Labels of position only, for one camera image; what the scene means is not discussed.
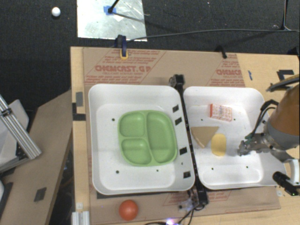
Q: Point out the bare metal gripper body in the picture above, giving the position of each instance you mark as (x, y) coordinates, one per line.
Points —
(262, 144)

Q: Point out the green divided plate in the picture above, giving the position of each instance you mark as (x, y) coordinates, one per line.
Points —
(147, 137)

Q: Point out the white plastic tray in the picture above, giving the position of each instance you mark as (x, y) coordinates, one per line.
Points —
(105, 137)
(234, 170)

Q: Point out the brown cardboard board red print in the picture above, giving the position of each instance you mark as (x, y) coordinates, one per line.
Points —
(145, 69)

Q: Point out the brown triangular bread slice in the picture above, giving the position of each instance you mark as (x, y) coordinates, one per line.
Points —
(203, 133)

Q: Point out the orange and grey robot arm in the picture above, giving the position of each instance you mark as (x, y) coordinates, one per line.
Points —
(287, 111)

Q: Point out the orange-red ball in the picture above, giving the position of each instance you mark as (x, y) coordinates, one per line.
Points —
(128, 210)

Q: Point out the white ball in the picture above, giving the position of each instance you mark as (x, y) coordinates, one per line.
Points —
(56, 11)

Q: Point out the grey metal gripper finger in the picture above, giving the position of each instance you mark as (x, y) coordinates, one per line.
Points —
(246, 145)
(241, 151)

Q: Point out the thin black rod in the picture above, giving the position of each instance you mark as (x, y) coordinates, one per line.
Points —
(187, 125)

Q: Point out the black cylinder on white bracket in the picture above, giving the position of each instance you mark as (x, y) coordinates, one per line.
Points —
(284, 180)

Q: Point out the red and white packet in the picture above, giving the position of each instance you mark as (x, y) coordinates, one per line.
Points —
(221, 112)

